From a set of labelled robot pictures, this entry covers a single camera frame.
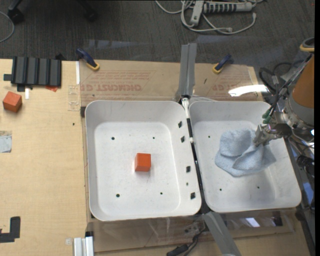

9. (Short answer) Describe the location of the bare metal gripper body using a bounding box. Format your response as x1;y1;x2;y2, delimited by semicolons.
269;109;315;142

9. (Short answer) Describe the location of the pale blue cloth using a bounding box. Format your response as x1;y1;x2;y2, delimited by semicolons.
214;128;277;178

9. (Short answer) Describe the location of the white plastic tray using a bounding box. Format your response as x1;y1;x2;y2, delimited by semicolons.
84;99;202;222
188;100;303;214

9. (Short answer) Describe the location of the orange cube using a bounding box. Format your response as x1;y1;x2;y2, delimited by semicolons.
2;90;23;113
134;152;152;173

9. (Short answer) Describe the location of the white power strip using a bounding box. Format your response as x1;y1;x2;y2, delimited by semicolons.
201;1;253;14

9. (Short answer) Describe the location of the brown cardboard board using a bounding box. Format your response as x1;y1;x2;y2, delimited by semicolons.
79;59;296;253

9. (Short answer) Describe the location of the black ribbed block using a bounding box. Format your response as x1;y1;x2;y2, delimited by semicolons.
10;56;62;87

